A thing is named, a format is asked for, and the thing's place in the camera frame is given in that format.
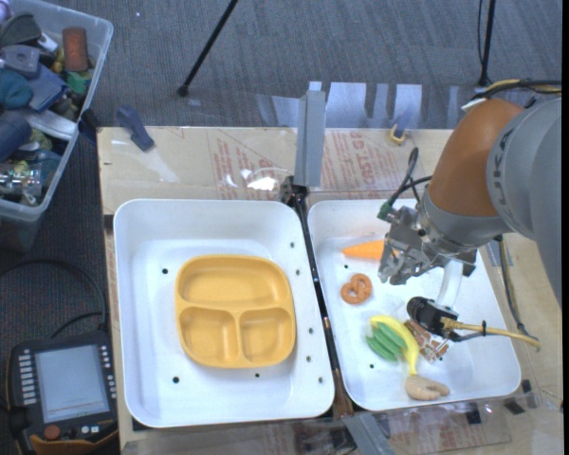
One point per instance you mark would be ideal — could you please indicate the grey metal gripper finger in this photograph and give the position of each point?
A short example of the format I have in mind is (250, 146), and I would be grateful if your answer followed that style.
(385, 266)
(400, 275)

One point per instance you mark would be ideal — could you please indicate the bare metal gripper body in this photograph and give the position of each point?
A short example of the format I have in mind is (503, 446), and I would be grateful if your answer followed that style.
(410, 235)

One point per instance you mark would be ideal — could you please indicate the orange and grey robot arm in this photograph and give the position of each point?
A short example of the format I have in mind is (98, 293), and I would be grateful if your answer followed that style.
(512, 169)

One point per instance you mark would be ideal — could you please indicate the orange carrot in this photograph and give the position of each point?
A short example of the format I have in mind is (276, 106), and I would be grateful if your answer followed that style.
(366, 250)

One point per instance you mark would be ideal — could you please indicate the brown pretzel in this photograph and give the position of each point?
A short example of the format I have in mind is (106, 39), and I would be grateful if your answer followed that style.
(348, 294)

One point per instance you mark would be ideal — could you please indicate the green pea pods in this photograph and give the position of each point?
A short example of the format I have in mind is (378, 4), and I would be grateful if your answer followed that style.
(384, 341)

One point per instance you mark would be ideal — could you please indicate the yellow banana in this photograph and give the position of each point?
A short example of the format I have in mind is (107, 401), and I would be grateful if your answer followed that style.
(410, 344)

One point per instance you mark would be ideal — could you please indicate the brick pattern carton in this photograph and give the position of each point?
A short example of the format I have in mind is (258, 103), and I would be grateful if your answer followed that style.
(429, 346)

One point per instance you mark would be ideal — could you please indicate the white plastic tray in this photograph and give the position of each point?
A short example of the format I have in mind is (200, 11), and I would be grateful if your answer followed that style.
(479, 358)
(147, 301)

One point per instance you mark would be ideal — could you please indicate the beige shrimp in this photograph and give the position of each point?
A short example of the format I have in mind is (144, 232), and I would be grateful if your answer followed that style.
(419, 389)

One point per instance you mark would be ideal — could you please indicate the yellow divided plate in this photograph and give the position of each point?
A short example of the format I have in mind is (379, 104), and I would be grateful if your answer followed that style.
(232, 278)

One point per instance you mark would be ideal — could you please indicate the brown cardboard board red print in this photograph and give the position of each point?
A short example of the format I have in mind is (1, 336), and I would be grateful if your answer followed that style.
(194, 169)

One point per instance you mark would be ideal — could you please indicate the black tripod leg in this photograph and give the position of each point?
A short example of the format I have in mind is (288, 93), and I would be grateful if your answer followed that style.
(213, 36)
(487, 31)

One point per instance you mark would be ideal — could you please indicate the clear plastic storage bin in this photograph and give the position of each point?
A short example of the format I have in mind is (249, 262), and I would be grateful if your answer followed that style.
(9, 228)

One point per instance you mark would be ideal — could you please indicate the brown cylinder can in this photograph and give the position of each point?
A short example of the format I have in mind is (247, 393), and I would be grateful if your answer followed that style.
(76, 48)

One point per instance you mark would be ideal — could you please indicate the dark blue cup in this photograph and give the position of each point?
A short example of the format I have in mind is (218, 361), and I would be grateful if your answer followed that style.
(2, 138)

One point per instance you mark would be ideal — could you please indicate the black cylinder on white bracket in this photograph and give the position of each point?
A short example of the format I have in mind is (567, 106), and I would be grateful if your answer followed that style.
(424, 313)

